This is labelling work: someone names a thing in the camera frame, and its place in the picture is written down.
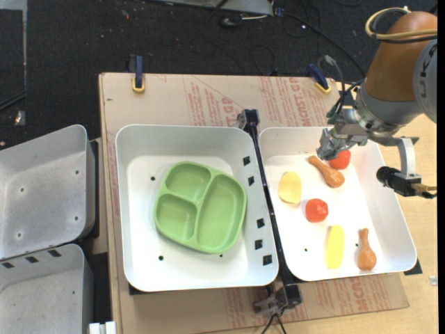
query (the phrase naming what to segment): toy chicken leg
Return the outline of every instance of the toy chicken leg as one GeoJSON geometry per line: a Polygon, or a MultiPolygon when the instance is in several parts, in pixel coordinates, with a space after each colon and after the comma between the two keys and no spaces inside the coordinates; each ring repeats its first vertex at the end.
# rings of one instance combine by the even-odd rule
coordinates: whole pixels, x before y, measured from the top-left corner
{"type": "Polygon", "coordinates": [[[358,267],[361,270],[372,270],[377,263],[377,257],[375,256],[374,251],[369,246],[368,241],[368,229],[364,228],[360,230],[360,250],[359,250],[359,259],[358,259],[358,267]]]}

